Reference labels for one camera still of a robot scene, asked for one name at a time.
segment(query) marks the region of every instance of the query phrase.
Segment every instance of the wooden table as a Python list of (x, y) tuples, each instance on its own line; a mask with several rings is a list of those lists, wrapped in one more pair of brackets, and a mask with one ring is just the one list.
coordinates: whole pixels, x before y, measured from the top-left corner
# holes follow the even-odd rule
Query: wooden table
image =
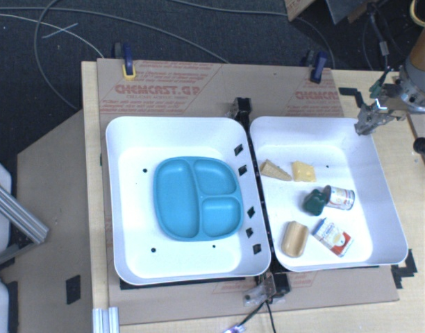
[[(369, 71), (333, 71), (337, 87), (358, 88), (367, 103), (371, 103), (366, 98), (368, 88), (380, 75)], [(107, 309), (109, 294), (95, 62), (82, 64), (82, 78), (92, 301), (94, 308)], [(358, 108), (353, 98), (340, 98), (344, 116), (356, 118)], [(418, 272), (414, 277), (403, 279), (404, 289), (399, 291), (398, 302), (275, 312), (277, 332), (425, 332), (425, 163), (413, 151), (415, 135), (408, 121), (393, 121), (382, 126), (373, 138)], [(218, 333), (243, 318), (225, 316), (127, 325), (121, 326), (121, 332)], [(248, 332), (271, 332), (268, 313), (262, 310), (246, 328)]]

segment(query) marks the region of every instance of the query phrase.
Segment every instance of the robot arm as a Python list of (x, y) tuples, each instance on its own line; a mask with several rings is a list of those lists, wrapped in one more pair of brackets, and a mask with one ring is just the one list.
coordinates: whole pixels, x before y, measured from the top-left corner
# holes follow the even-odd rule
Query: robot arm
[(425, 28), (394, 84), (383, 83), (386, 75), (387, 72), (370, 88), (374, 102), (360, 105), (355, 125), (359, 135), (368, 135), (393, 119), (403, 121), (408, 113), (425, 114)]

